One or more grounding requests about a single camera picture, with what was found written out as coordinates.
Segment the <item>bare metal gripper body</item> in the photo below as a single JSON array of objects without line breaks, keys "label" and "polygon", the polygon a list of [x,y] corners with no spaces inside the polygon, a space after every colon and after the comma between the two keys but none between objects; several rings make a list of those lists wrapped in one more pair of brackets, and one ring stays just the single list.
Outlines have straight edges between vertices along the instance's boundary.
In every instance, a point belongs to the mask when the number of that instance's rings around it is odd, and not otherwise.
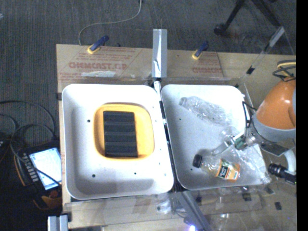
[{"label": "bare metal gripper body", "polygon": [[243,151],[248,147],[258,144],[259,139],[260,135],[257,132],[247,132],[235,140],[234,147],[237,150]]}]

